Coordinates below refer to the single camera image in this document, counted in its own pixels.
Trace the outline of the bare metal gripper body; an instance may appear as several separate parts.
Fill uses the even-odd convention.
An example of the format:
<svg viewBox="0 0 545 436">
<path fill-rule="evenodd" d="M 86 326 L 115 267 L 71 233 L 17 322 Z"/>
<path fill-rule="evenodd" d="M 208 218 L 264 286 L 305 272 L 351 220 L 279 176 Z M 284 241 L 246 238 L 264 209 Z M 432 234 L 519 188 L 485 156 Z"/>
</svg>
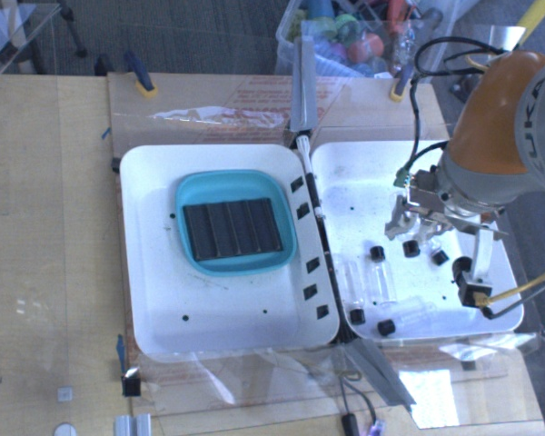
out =
<svg viewBox="0 0 545 436">
<path fill-rule="evenodd" d="M 435 172 L 419 170 L 406 188 L 405 207 L 409 216 L 418 222 L 421 218 L 441 223 L 449 223 L 452 230 L 476 236 L 482 231 L 490 231 L 493 240 L 501 240 L 509 234 L 501 231 L 494 222 L 496 213 L 473 213 L 462 210 L 454 204 L 451 193 L 440 190 Z"/>
</svg>

